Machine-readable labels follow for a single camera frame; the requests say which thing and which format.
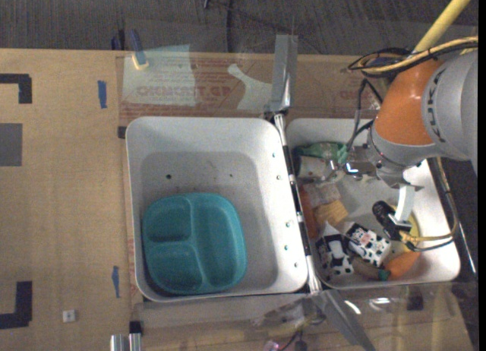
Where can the white can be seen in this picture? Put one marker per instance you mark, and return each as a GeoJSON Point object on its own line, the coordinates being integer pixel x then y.
{"type": "Point", "coordinates": [311, 167]}

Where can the yellow biscuit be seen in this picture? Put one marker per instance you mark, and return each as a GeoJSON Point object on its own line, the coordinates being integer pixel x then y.
{"type": "Point", "coordinates": [331, 213]}

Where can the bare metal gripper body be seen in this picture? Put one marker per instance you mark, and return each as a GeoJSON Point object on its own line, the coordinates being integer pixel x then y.
{"type": "Point", "coordinates": [362, 163]}

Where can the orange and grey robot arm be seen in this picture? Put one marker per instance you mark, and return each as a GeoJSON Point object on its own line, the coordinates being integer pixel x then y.
{"type": "Point", "coordinates": [406, 106]}

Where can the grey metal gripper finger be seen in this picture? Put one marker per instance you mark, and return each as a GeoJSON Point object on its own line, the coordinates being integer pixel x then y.
{"type": "Point", "coordinates": [336, 164]}
{"type": "Point", "coordinates": [331, 177]}

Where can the small white square block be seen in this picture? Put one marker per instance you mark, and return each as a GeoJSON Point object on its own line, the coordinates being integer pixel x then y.
{"type": "Point", "coordinates": [69, 316]}

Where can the yellow banana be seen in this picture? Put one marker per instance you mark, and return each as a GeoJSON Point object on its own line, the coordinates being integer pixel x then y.
{"type": "Point", "coordinates": [415, 228]}

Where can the cow print carton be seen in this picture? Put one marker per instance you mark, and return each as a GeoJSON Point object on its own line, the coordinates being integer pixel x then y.
{"type": "Point", "coordinates": [334, 254]}
{"type": "Point", "coordinates": [370, 245]}

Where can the brown bread slice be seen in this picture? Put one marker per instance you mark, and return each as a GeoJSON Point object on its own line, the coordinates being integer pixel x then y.
{"type": "Point", "coordinates": [322, 193]}

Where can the brown cardboard board red print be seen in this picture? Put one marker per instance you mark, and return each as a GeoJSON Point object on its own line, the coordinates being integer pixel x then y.
{"type": "Point", "coordinates": [228, 91]}

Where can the green packet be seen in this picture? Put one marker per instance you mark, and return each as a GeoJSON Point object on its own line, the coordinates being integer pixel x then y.
{"type": "Point", "coordinates": [319, 149]}

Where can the white plastic tray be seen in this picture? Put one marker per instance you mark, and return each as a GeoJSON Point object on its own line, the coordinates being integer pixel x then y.
{"type": "Point", "coordinates": [436, 250]}
{"type": "Point", "coordinates": [212, 140]}

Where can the teal divided plate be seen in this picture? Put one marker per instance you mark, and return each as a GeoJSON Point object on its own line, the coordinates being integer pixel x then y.
{"type": "Point", "coordinates": [193, 243]}

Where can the orange carrot with green top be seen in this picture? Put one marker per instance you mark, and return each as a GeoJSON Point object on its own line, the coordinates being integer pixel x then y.
{"type": "Point", "coordinates": [402, 264]}

